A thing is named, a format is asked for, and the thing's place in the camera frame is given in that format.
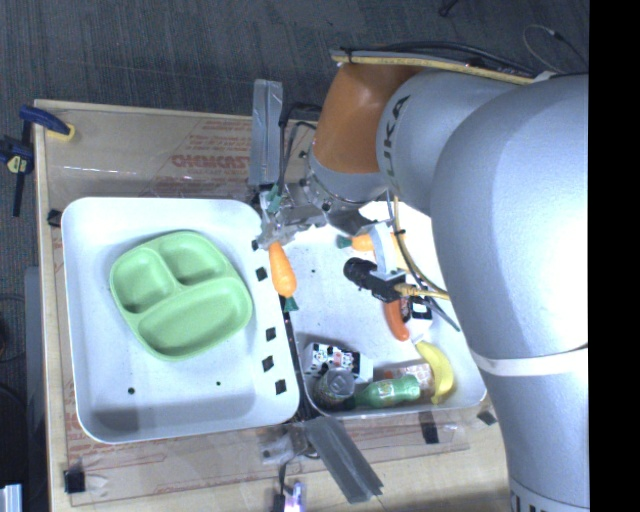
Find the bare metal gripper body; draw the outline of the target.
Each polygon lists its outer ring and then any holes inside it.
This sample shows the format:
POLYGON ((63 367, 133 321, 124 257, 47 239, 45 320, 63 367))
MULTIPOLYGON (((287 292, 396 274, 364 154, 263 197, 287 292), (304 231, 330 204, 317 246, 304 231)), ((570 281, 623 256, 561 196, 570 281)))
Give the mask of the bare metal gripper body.
POLYGON ((328 192, 314 180, 275 184, 268 192, 268 224, 299 224, 301 231, 330 225, 354 236, 374 223, 361 213, 363 206, 328 192))

